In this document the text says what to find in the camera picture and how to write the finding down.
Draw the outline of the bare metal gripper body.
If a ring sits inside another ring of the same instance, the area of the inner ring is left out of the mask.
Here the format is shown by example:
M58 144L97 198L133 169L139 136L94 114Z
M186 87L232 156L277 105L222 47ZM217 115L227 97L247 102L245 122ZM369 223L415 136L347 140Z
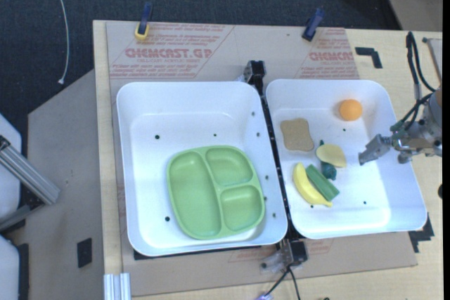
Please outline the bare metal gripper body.
M398 162L407 163L413 156L442 156L442 116L423 115L418 122L397 122L390 128L392 147L399 152Z

